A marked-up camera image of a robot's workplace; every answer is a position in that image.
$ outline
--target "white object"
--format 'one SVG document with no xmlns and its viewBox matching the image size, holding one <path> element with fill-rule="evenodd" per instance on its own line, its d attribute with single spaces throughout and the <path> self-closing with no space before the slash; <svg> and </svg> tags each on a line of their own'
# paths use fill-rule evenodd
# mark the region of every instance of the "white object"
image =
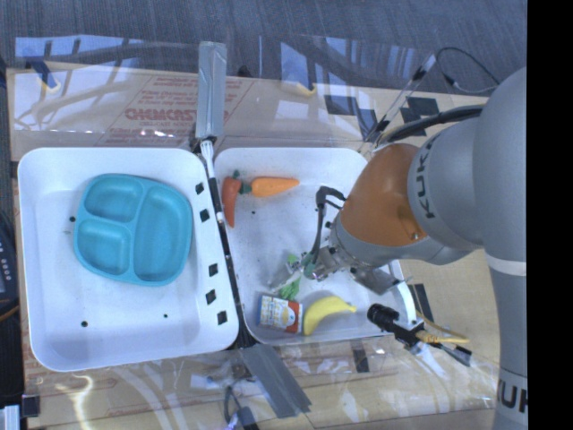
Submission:
<svg viewBox="0 0 573 430">
<path fill-rule="evenodd" d="M 0 409 L 0 430 L 18 430 L 20 426 L 20 406 L 9 405 Z"/>
<path fill-rule="evenodd" d="M 170 284 L 107 279 L 86 270 L 73 254 L 71 217 L 88 182 L 106 173 L 152 178 L 189 199 L 191 250 Z M 43 148 L 24 155 L 18 181 L 30 344 L 42 365 L 77 371 L 219 351 L 234 342 L 238 316 L 207 175 L 195 155 Z"/>
<path fill-rule="evenodd" d="M 374 303 L 397 310 L 400 321 L 416 319 L 414 301 L 404 281 L 379 296 L 356 283 L 348 271 L 338 271 L 322 282 L 302 277 L 296 300 L 308 307 L 321 297 L 336 295 L 355 305 L 355 313 L 329 316 L 310 336 L 273 331 L 257 324 L 259 299 L 261 295 L 272 294 L 269 288 L 272 276 L 282 272 L 289 254 L 301 254 L 312 248 L 317 228 L 318 189 L 326 185 L 348 195 L 365 165 L 362 155 L 344 148 L 233 148 L 215 158 L 219 185 L 235 170 L 247 183 L 257 176 L 286 176 L 300 181 L 299 186 L 267 198 L 239 195 L 235 227 L 227 229 L 245 322 L 259 342 L 284 345 L 380 336 L 381 329 L 366 317 Z M 334 207 L 328 206 L 325 222 L 332 221 L 336 213 Z M 398 262 L 383 269 L 403 279 Z"/>
</svg>

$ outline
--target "blue plastic plate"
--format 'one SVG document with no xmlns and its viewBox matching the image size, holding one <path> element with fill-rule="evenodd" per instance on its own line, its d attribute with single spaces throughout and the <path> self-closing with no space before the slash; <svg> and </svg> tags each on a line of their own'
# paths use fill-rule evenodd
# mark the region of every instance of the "blue plastic plate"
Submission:
<svg viewBox="0 0 573 430">
<path fill-rule="evenodd" d="M 148 178 L 104 174 L 83 193 L 73 248 L 90 271 L 158 286 L 183 271 L 191 239 L 192 208 L 179 191 Z"/>
</svg>

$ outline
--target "wire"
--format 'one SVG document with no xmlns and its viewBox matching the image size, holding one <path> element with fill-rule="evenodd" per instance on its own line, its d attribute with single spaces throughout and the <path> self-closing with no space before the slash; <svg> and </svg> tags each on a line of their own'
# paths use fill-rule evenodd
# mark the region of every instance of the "wire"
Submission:
<svg viewBox="0 0 573 430">
<path fill-rule="evenodd" d="M 231 400 L 231 398 L 233 398 L 237 410 L 240 409 L 241 405 L 239 403 L 239 400 L 235 396 L 235 393 L 233 392 L 233 387 L 228 385 L 227 388 L 225 389 L 225 406 L 223 408 L 223 412 L 225 413 L 225 420 L 227 423 L 231 422 L 231 415 L 229 414 L 229 401 Z"/>
<path fill-rule="evenodd" d="M 458 53 L 463 54 L 464 56 L 469 57 L 472 61 L 474 61 L 474 63 L 480 67 L 492 80 L 493 82 L 495 82 L 495 86 L 491 86 L 489 88 L 484 88 L 481 90 L 467 90 L 462 88 L 459 83 L 454 80 L 451 76 L 449 76 L 448 74 L 446 74 L 440 64 L 440 56 L 446 52 L 446 51 L 456 51 Z M 492 72 L 490 72 L 485 65 L 483 65 L 480 61 L 478 61 L 474 56 L 472 56 L 470 53 L 468 53 L 467 51 L 465 51 L 464 49 L 461 49 L 459 47 L 443 47 L 441 49 L 438 50 L 438 52 L 436 53 L 436 65 L 438 66 L 438 68 L 440 69 L 440 73 L 442 74 L 442 76 L 446 79 L 446 82 L 448 82 L 451 86 L 453 86 L 454 88 L 461 90 L 462 92 L 466 92 L 468 94 L 480 94 L 483 92 L 487 92 L 488 90 L 494 90 L 495 88 L 497 88 L 497 86 L 500 84 L 500 81 L 493 75 Z"/>
<path fill-rule="evenodd" d="M 19 305 L 15 305 L 12 309 L 10 309 L 8 312 L 5 312 L 4 314 L 0 315 L 0 323 L 2 323 L 4 320 L 7 320 L 8 318 L 10 318 L 12 315 L 16 314 L 16 312 L 18 311 L 18 309 L 20 309 Z"/>
<path fill-rule="evenodd" d="M 457 344 L 467 344 L 469 342 L 469 338 L 467 338 L 463 334 L 459 334 L 459 333 L 456 333 L 455 331 L 448 330 L 447 328 L 439 326 L 437 323 L 434 323 L 431 320 L 428 320 L 426 317 L 423 316 L 423 314 L 421 314 L 417 311 L 416 311 L 416 315 L 418 317 L 420 317 L 426 325 L 430 325 L 433 329 L 441 331 L 444 334 L 450 335 L 450 337 L 440 337 L 440 336 L 435 336 L 433 334 L 430 334 L 428 331 L 420 330 L 419 332 L 417 332 L 415 334 L 416 337 L 420 341 L 426 342 L 428 344 L 438 344 L 440 342 L 453 342 L 453 343 L 457 343 Z"/>
<path fill-rule="evenodd" d="M 405 139 L 415 133 L 427 129 L 433 125 L 445 125 L 451 122 L 461 121 L 472 117 L 478 117 L 483 110 L 482 105 L 456 107 L 451 110 L 443 111 L 437 115 L 427 116 L 425 118 L 416 119 L 409 123 L 404 123 L 399 127 L 395 127 L 385 133 L 382 133 L 376 140 L 376 146 L 380 146 L 385 142 L 395 142 L 396 140 Z"/>
</svg>

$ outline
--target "toy banana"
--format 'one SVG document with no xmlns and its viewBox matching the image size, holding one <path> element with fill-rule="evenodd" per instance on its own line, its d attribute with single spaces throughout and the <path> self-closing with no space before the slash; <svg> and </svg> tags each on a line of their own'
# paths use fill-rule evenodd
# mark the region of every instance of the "toy banana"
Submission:
<svg viewBox="0 0 573 430">
<path fill-rule="evenodd" d="M 303 333 L 312 334 L 322 319 L 343 311 L 356 312 L 356 307 L 336 296 L 317 299 L 304 312 Z"/>
</svg>

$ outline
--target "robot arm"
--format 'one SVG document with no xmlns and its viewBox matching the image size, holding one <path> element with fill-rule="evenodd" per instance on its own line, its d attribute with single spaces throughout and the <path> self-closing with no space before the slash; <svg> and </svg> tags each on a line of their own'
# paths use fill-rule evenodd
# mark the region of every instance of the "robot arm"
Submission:
<svg viewBox="0 0 573 430">
<path fill-rule="evenodd" d="M 318 273 L 346 266 L 371 288 L 392 260 L 445 264 L 484 249 L 500 320 L 494 428 L 528 428 L 526 68 L 498 87 L 479 116 L 422 148 L 379 147 L 331 229 Z"/>
</svg>

